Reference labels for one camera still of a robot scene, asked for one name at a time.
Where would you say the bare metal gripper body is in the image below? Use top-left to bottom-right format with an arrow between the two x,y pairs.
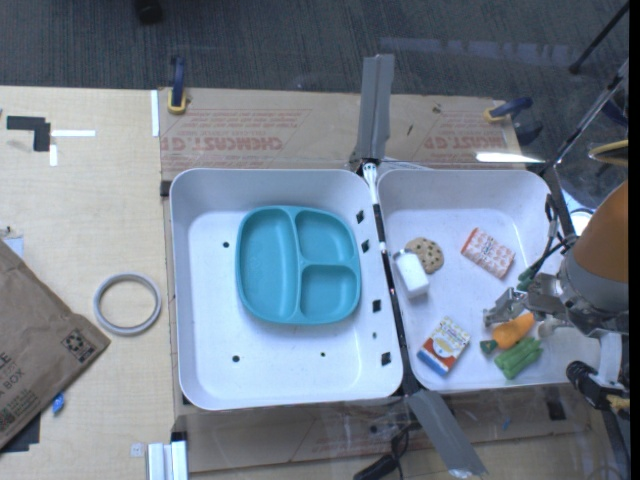
523,272 -> 601,330

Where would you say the orange carrot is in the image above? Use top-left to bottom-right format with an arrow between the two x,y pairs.
479,311 -> 537,355

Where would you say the green beans bundle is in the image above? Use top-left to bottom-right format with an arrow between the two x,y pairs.
493,336 -> 544,381

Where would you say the orange and white packet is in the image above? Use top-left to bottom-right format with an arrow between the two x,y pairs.
460,227 -> 517,281

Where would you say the yellow red blue carton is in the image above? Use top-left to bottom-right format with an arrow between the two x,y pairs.
416,316 -> 472,377

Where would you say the brown chocolate chip biscuit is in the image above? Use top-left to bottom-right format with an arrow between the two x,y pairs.
403,236 -> 445,275

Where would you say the small white bottle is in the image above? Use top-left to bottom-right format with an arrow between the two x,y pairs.
392,248 -> 431,300

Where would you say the white plastic tray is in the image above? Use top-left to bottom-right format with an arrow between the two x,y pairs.
375,168 -> 603,395
168,167 -> 405,412

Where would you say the thin black and white rod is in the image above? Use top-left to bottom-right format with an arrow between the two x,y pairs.
361,160 -> 417,395

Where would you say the blue divided plate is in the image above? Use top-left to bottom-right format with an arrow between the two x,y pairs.
234,205 -> 363,326

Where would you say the brown cardboard board red print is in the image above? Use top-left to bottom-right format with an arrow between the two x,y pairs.
157,86 -> 599,474

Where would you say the brown paper envelope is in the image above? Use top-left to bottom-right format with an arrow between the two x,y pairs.
0,237 -> 112,452

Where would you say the black cylinder on white bracket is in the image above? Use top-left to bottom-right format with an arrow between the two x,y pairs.
565,330 -> 630,410

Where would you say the white tape ring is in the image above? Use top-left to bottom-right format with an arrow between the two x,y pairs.
93,272 -> 163,338

